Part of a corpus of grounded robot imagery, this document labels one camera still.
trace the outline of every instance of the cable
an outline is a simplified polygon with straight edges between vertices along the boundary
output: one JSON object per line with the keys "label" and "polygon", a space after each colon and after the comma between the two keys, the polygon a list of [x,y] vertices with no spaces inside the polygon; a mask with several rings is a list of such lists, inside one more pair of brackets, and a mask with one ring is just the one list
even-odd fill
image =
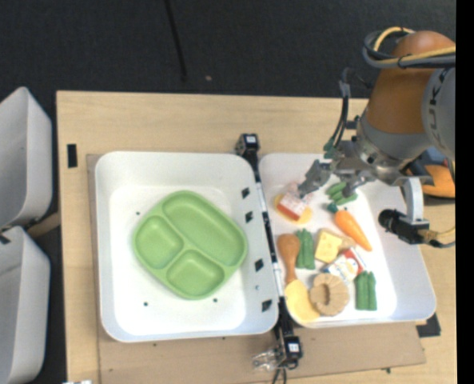
{"label": "cable", "polygon": [[445,238],[447,236],[450,236],[451,234],[454,234],[456,231],[456,227],[452,227],[445,232],[437,232],[435,230],[430,230],[430,229],[425,229],[425,230],[419,230],[418,234],[424,239],[424,243],[427,243],[430,246],[434,247],[439,247],[439,248],[446,248],[446,247],[452,247],[456,244],[456,240],[453,240],[450,243],[442,243],[439,242],[439,238]]}
{"label": "cable", "polygon": [[343,103],[341,107],[340,120],[338,121],[333,136],[331,137],[334,141],[334,147],[339,145],[340,140],[343,137],[343,133],[345,132],[345,123],[347,122],[347,117],[349,116],[350,85],[347,81],[347,75],[349,71],[349,68],[345,68],[341,73],[340,90]]}
{"label": "cable", "polygon": [[279,378],[279,373],[280,372],[283,372],[283,384],[286,384],[286,367],[281,367],[281,366],[278,366],[276,368],[276,373],[274,374],[274,378],[272,380],[272,384],[276,384],[277,383],[277,379]]}
{"label": "cable", "polygon": [[404,37],[414,32],[411,29],[395,26],[370,33],[364,39],[364,60],[376,68],[444,68],[456,65],[456,46],[422,54],[408,54],[400,58],[380,52],[380,46],[387,38]]}

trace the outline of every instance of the toy carrot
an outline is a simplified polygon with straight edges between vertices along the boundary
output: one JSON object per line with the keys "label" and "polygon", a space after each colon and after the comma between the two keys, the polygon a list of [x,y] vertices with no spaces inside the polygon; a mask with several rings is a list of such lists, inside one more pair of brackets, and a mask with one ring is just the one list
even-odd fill
{"label": "toy carrot", "polygon": [[372,251],[372,245],[357,223],[356,219],[347,210],[338,210],[335,203],[330,203],[327,209],[334,213],[334,222],[340,230],[350,236],[357,244],[363,246],[368,252]]}

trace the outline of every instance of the white bin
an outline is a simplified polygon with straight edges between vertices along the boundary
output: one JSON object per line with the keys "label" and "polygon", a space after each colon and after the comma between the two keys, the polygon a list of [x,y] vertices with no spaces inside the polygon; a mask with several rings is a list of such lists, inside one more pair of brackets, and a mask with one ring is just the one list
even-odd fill
{"label": "white bin", "polygon": [[0,103],[0,383],[42,368],[50,261],[23,226],[52,198],[52,126],[27,88]]}
{"label": "white bin", "polygon": [[[100,157],[94,167],[94,223],[100,311],[107,333],[118,341],[143,342],[271,330],[277,322],[279,295],[285,288],[285,269],[282,260],[278,271],[271,263],[261,212],[268,207],[274,240],[295,231],[297,225],[278,216],[273,199],[290,182],[302,180],[317,158],[321,156],[264,156],[259,165],[265,195],[262,200],[250,165],[234,154],[119,151]],[[247,198],[242,197],[244,189]],[[239,271],[214,296],[198,301],[170,292],[140,265],[132,250],[132,233],[141,215],[178,190],[195,191],[210,200],[243,229],[249,241],[249,254]],[[362,256],[376,274],[380,308],[364,312],[350,303],[335,317],[296,320],[304,327],[417,321],[434,313],[436,298],[419,247],[386,234],[376,223],[386,207],[405,209],[400,189],[377,181],[358,192],[360,197],[349,204],[349,209],[368,230],[375,246],[373,254],[364,252]],[[318,190],[315,198],[313,220],[305,226],[312,233],[322,226],[334,227],[329,213],[322,209],[327,202],[325,192]],[[253,220],[247,222],[249,212]],[[262,268],[256,271],[259,260]],[[319,263],[317,270],[298,270],[297,276],[309,286],[320,268]]]}

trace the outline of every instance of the green divided plate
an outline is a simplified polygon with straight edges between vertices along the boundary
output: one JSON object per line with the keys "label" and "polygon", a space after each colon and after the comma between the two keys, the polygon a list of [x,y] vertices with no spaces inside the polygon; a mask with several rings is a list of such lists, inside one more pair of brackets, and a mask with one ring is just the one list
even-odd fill
{"label": "green divided plate", "polygon": [[181,190],[162,199],[139,222],[133,251],[173,292],[201,299],[219,289],[247,255],[247,238],[222,210]]}

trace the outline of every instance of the black floor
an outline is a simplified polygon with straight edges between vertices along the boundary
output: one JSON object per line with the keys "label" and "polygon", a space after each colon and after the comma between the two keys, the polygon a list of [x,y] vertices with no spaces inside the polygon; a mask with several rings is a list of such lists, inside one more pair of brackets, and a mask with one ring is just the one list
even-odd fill
{"label": "black floor", "polygon": [[[170,1],[186,80],[163,0],[0,0],[0,101],[27,86],[55,121],[57,90],[335,97],[347,66],[376,77],[360,53],[372,31],[406,26],[456,40],[456,0]],[[368,91],[356,85],[353,95]],[[60,231],[38,242],[53,277],[34,384],[52,384],[65,378]]]}

